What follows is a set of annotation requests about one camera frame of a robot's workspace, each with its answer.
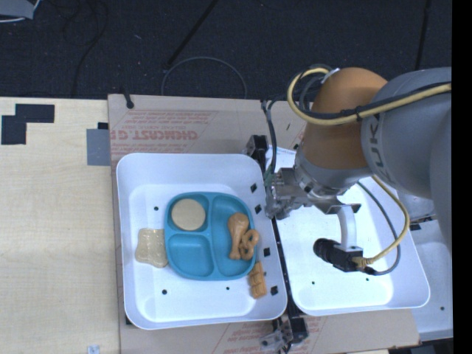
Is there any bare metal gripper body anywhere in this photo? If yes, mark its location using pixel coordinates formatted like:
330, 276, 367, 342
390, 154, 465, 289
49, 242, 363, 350
264, 167, 322, 221

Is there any tan toy pretzel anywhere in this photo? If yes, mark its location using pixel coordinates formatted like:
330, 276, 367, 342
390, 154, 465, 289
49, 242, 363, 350
238, 229, 260, 261

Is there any tan toy chicken drumstick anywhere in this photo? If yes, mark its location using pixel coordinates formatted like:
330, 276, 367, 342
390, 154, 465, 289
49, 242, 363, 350
226, 212, 251, 261

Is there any thin black and white rod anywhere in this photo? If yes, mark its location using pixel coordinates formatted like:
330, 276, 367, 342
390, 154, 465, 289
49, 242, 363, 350
257, 149, 300, 324

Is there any tan toy waffle piece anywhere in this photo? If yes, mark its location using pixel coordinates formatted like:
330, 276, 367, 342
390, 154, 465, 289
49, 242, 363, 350
248, 260, 268, 299

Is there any round beige biscuit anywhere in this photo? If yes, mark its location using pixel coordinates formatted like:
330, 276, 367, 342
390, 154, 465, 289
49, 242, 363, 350
170, 198, 207, 232

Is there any white plastic tray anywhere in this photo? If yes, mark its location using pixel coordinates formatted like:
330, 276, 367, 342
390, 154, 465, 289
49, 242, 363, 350
116, 152, 288, 331
273, 145, 431, 317

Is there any blue divided plate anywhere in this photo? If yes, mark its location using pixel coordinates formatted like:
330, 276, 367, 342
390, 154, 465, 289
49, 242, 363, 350
164, 191, 257, 282

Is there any brown cardboard board, red print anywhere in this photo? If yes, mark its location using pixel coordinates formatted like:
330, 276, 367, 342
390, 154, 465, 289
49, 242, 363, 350
107, 94, 422, 354

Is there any pale beige toy bread slice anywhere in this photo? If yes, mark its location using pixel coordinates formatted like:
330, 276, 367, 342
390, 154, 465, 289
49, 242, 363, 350
133, 227, 170, 269

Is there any black block with thin wires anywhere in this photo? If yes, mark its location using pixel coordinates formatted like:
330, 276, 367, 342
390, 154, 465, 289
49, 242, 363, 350
286, 315, 309, 344
246, 134, 268, 159

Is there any black cylinder on white bracket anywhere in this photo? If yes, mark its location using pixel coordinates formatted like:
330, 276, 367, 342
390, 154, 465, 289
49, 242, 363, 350
312, 203, 364, 273

